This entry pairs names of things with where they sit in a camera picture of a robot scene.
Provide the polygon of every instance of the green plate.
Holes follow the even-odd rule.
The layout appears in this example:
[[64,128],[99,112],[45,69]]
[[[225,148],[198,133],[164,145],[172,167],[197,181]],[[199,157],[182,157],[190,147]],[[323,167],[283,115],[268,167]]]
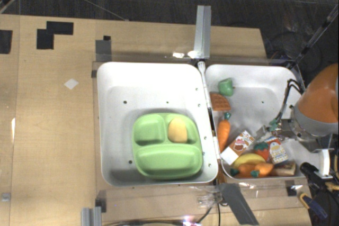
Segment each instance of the green plate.
[[[168,125],[184,121],[187,143],[168,139]],[[141,116],[133,126],[133,155],[138,171],[152,179],[173,180],[193,176],[202,167],[201,141],[195,123],[185,115],[155,113]]]

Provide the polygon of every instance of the wooden table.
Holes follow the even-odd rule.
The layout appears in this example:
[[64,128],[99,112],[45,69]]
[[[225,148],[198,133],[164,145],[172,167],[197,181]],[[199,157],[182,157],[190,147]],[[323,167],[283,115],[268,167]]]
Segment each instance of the wooden table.
[[[74,34],[55,35],[54,50],[37,50],[37,29],[45,29],[46,21],[73,22]],[[113,53],[171,56],[192,50],[195,26],[0,15],[0,29],[13,30],[11,54],[0,55],[0,67],[5,71],[0,80],[17,96],[6,98],[12,112],[0,115],[7,118],[6,124],[16,117],[12,178],[7,177],[11,184],[0,183],[0,192],[11,189],[11,211],[6,215],[8,205],[0,205],[0,224],[80,225],[81,209],[94,207],[96,198],[91,78],[95,40],[111,36]],[[266,57],[258,29],[223,27],[212,27],[211,55]],[[72,90],[64,85],[70,79],[79,82]],[[5,141],[7,147],[12,146],[2,136],[1,148]],[[11,151],[8,153],[10,158],[0,160],[1,167],[10,167]],[[304,179],[298,182],[308,189]],[[245,193],[261,225],[310,225],[307,210],[296,197],[287,197],[285,189],[263,193],[258,197]],[[147,208],[151,213],[154,206]],[[221,211],[222,225],[238,225],[229,207]],[[133,210],[126,212],[134,216]],[[213,209],[204,225],[217,223]]]

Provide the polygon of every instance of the white diamond sticker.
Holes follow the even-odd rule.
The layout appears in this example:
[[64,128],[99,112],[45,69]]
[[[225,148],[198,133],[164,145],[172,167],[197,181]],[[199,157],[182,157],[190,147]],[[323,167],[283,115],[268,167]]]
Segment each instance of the white diamond sticker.
[[69,89],[74,89],[75,86],[78,85],[78,84],[79,84],[79,82],[76,81],[75,79],[70,79],[69,81],[64,83],[64,85]]

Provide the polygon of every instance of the wooden surface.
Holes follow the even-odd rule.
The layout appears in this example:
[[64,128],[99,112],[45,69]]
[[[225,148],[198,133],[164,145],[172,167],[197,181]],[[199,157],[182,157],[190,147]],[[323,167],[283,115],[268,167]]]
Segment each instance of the wooden surface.
[[[74,35],[56,35],[54,50],[37,50],[37,29],[45,29],[47,20],[74,22]],[[81,209],[93,207],[96,197],[91,79],[95,40],[111,36],[113,53],[170,56],[192,50],[195,27],[0,15],[0,29],[11,22],[17,22],[12,28],[14,35],[20,34],[20,51],[19,63],[6,64],[18,70],[10,226],[80,225]],[[212,27],[211,54],[263,58],[265,50],[259,30]],[[64,86],[70,79],[79,82],[72,90]],[[262,203],[255,211],[262,225],[310,225],[295,197],[249,198],[251,207]],[[156,206],[148,200],[151,212]],[[277,201],[285,200],[293,201],[294,208],[279,209]],[[221,225],[237,225],[228,207],[222,211]],[[133,216],[136,211],[126,212]],[[217,220],[214,210],[204,225],[217,225]]]

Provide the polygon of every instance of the brown waffle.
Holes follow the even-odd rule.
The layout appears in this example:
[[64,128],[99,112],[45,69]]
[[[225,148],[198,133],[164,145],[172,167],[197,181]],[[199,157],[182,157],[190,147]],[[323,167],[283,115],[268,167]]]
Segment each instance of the brown waffle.
[[228,100],[219,93],[210,93],[212,109],[215,111],[230,111]]

